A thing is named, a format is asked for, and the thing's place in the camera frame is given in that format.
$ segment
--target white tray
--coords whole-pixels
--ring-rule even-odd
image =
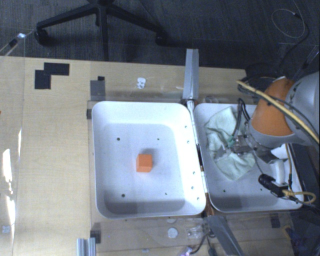
[[[109,219],[189,216],[206,197],[189,111],[178,103],[102,101],[92,109],[96,206]],[[152,154],[149,173],[138,154]]]
[[[221,212],[238,213],[238,212],[260,212],[260,211],[280,211],[293,210],[301,207],[301,204],[296,204],[293,201],[277,198],[265,189],[258,182],[258,177],[261,172],[255,164],[248,173],[236,181],[227,179],[218,169],[214,161],[209,156],[207,151],[207,137],[205,124],[217,112],[233,106],[236,110],[236,104],[217,104],[217,103],[202,103],[196,106],[194,110],[194,119],[199,138],[201,149],[201,158],[203,161],[204,172],[206,176],[209,197],[212,205]],[[255,110],[254,105],[247,105],[247,111],[252,114]],[[277,157],[286,157],[284,147],[278,148]],[[269,166],[262,160],[258,159],[258,164],[262,171],[272,177],[276,177],[272,173]],[[289,175],[289,161],[284,162],[285,177]],[[299,178],[292,162],[292,190],[302,191]],[[302,195],[297,195],[297,198],[303,201]]]

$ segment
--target wooden table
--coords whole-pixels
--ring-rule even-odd
[[[18,57],[4,60],[15,65]],[[25,58],[22,143],[16,202],[15,256],[74,256],[78,238],[89,238],[91,198],[87,101],[90,81],[105,77],[107,95],[132,93],[137,78],[146,78],[146,94],[179,95],[184,85],[184,66]],[[51,89],[35,89],[35,70],[44,62],[70,64],[69,76],[51,77]],[[243,95],[235,81],[244,70],[199,69],[200,98],[213,95],[222,103],[235,103]],[[3,88],[12,76],[1,80]],[[248,218],[254,221],[245,224]],[[290,241],[281,228],[271,228],[267,215],[230,217],[229,224],[245,253],[250,255],[292,254]],[[117,240],[128,243],[124,238]],[[223,249],[215,241],[221,255]],[[175,256],[181,246],[150,248],[98,255]],[[206,255],[207,247],[197,255]]]

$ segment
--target cable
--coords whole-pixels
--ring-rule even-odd
[[[273,98],[271,98],[269,95],[265,94],[264,92],[257,90],[249,85],[247,85],[246,83],[237,80],[236,81],[239,85],[241,85],[242,87],[244,87],[246,90],[253,92],[255,95],[259,95],[261,96],[262,99],[264,99],[265,101],[267,101],[268,103],[272,104],[274,107],[276,107],[278,110],[280,110],[281,112],[283,112],[286,116],[290,117],[295,123],[297,123],[304,131],[306,131],[311,138],[319,145],[320,141],[319,141],[319,137],[298,117],[296,116],[294,113],[292,113],[291,111],[289,111],[288,109],[286,109],[284,106],[282,106],[280,103],[278,103],[277,101],[275,101]]]
[[[314,193],[308,192],[308,191],[293,192],[293,191],[284,189],[284,190],[282,190],[282,192],[286,197],[294,197],[294,198],[296,198],[295,197],[296,195],[312,196],[311,200],[304,202],[305,204],[312,204],[317,199],[317,197],[316,197],[316,195]]]
[[[258,166],[259,171],[260,171],[262,174],[264,174],[264,172],[263,172],[262,169],[260,168],[260,165],[258,164],[258,158],[257,158],[257,156],[256,156],[255,153],[253,153],[253,157],[254,157],[256,166]]]
[[[242,113],[244,115],[245,120],[248,122],[250,120],[250,116],[246,109],[246,103],[242,98],[238,98],[238,103],[241,103]]]
[[[238,114],[236,116],[236,123],[235,123],[235,127],[232,133],[232,138],[234,138],[235,136],[237,136],[238,134],[238,130],[240,128],[240,123],[241,123],[241,115],[242,115],[242,103],[238,100],[238,106],[237,106],[237,110],[238,110]]]
[[[288,178],[288,185],[289,185],[289,189],[290,191],[292,191],[292,162],[291,162],[291,156],[289,153],[289,146],[288,143],[285,144],[285,151],[288,157],[288,161],[289,161],[289,178]]]
[[[295,0],[292,0],[292,1],[293,1],[293,3],[294,3],[295,7],[297,8],[298,12],[299,12],[299,15],[297,15],[297,14],[296,14],[294,11],[292,11],[292,10],[281,8],[281,9],[275,10],[275,11],[271,14],[271,20],[272,20],[273,25],[276,27],[276,29],[279,30],[282,34],[284,34],[285,36],[287,36],[287,37],[289,37],[289,38],[298,39],[298,38],[301,38],[301,37],[304,35],[304,33],[305,33],[305,31],[306,31],[306,26],[305,26],[304,17],[303,17],[302,14],[301,14],[300,8],[298,7],[298,5],[297,5],[297,3],[295,2]],[[303,25],[303,30],[302,30],[302,33],[301,33],[299,36],[289,35],[288,33],[284,32],[283,30],[281,30],[281,29],[277,26],[277,24],[276,24],[276,22],[275,22],[275,20],[274,20],[274,15],[275,15],[275,13],[280,12],[280,11],[289,12],[289,13],[291,13],[293,16],[298,17],[298,18],[301,19],[302,25]]]
[[[204,241],[205,241],[207,235],[208,235],[208,234],[205,234],[205,235],[202,237],[201,242],[200,242],[198,248],[197,248],[196,250],[190,252],[190,255],[196,254],[196,253],[200,250],[201,246],[204,244]]]
[[[304,40],[306,40],[310,34],[310,29],[309,29],[309,26],[307,23],[304,23],[305,24],[305,27],[306,27],[306,34],[305,36],[298,42],[296,42],[285,54],[284,56],[282,57],[281,61],[279,62],[278,64],[278,69],[281,69],[281,66],[283,65],[284,63],[284,60],[286,59],[286,57],[288,56],[289,53],[291,53],[298,45],[300,45]]]
[[[209,245],[210,249],[213,249],[213,247],[211,246],[211,243],[209,241],[209,236],[208,235],[206,236],[206,241],[208,242],[208,245]]]

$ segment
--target black tape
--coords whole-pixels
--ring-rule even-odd
[[[70,65],[62,63],[44,63],[44,72],[46,75],[69,76]]]
[[[36,70],[34,89],[51,89],[51,76],[46,75],[43,70]]]
[[[98,80],[90,81],[91,101],[100,102],[106,100],[106,82],[103,76],[98,76]]]
[[[34,78],[35,89],[51,89],[51,75],[69,76],[70,64],[44,63],[44,70],[36,70]]]
[[[9,42],[9,46],[13,48],[17,43],[18,43],[17,39],[14,38]]]
[[[101,231],[100,230],[91,230],[90,231],[90,238],[95,238],[95,243],[101,243]]]
[[[87,109],[86,110],[86,119],[87,120],[90,120],[90,119],[92,119],[92,109]]]

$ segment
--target towel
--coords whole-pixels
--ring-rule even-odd
[[[210,157],[219,170],[231,181],[238,180],[255,164],[255,158],[251,153],[238,156],[228,148],[222,157],[215,159],[221,146],[226,147],[228,145],[228,139],[235,129],[236,122],[233,108],[230,106],[214,114],[204,125],[207,137],[207,150]],[[243,133],[243,129],[244,122],[242,121],[238,135]]]

